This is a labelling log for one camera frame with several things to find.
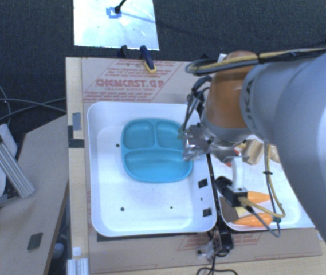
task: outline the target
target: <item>orange carrot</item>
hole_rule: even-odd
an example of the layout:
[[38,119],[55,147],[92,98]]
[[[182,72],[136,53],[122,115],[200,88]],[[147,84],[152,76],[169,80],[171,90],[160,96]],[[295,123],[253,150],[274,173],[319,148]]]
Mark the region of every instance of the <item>orange carrot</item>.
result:
[[250,200],[252,203],[258,204],[268,201],[270,199],[270,196],[261,192],[248,191],[247,199]]
[[[267,213],[258,213],[258,215],[262,218],[262,220],[266,224],[270,224],[273,220],[272,216]],[[234,224],[239,225],[246,225],[246,226],[263,226],[260,220],[256,218],[253,214],[244,216],[242,218],[239,218],[238,220],[233,221]]]

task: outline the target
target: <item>gray cylinder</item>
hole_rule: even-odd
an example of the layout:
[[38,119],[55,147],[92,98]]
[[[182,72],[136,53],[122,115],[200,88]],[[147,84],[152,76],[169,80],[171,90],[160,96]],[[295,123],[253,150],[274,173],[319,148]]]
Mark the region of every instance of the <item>gray cylinder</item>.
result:
[[[288,77],[277,81],[286,67]],[[253,69],[242,90],[243,118],[277,146],[294,192],[326,242],[326,53]]]

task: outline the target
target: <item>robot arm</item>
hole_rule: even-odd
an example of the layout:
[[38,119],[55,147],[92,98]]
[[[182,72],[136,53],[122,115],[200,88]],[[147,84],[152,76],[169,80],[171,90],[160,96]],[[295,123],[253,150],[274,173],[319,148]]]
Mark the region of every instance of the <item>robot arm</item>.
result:
[[211,152],[227,160],[253,133],[277,146],[290,185],[326,242],[326,53],[218,72],[201,126],[186,131],[184,157]]

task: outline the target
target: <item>wooden table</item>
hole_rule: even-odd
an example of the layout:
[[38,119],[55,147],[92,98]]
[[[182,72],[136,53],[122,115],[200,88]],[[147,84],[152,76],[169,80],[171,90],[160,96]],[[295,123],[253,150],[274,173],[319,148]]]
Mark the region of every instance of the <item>wooden table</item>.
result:
[[[0,274],[48,274],[68,193],[66,116],[26,134],[19,165],[36,191],[0,208]],[[33,234],[40,246],[27,250]]]
[[[68,126],[71,127],[73,125],[74,113],[81,113],[81,119],[83,118],[81,58],[66,59],[66,85],[68,98]],[[73,138],[76,141],[84,139],[83,121],[81,121],[81,128],[73,131]],[[69,149],[69,164],[71,244],[73,248],[73,257],[72,260],[69,260],[69,267],[71,270],[72,268],[75,268],[76,264],[81,264],[86,269],[89,246],[84,148],[77,148],[77,146],[75,146],[74,148]],[[326,244],[323,241],[321,241],[320,244],[323,252],[322,256],[281,260],[266,260],[256,262],[241,262],[233,264],[218,264],[217,269],[234,269],[240,275],[326,274]],[[191,266],[144,271],[140,270],[135,272],[122,272],[113,274],[191,275],[195,274],[198,268],[198,266]]]

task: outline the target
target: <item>blue plate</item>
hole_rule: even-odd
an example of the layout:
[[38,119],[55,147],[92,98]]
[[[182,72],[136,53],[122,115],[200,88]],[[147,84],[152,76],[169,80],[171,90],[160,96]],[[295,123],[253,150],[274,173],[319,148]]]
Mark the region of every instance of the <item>blue plate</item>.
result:
[[174,182],[192,170],[192,161],[183,160],[183,144],[178,139],[180,125],[165,119],[137,119],[123,129],[123,166],[133,178],[143,182]]

